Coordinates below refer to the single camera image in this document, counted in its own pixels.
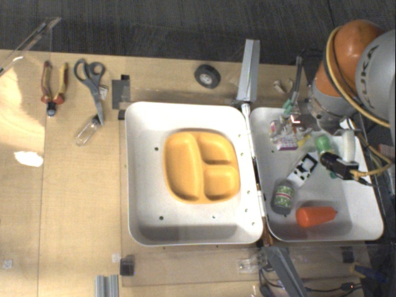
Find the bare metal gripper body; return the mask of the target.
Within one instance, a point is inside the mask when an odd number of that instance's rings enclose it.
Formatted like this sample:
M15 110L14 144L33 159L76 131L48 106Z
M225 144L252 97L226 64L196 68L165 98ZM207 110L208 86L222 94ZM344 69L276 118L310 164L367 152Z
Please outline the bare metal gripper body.
M291 123L299 129L312 129L319 132L322 129L319 127L317 119L308 110L308 103L306 100L297 101L291 110Z

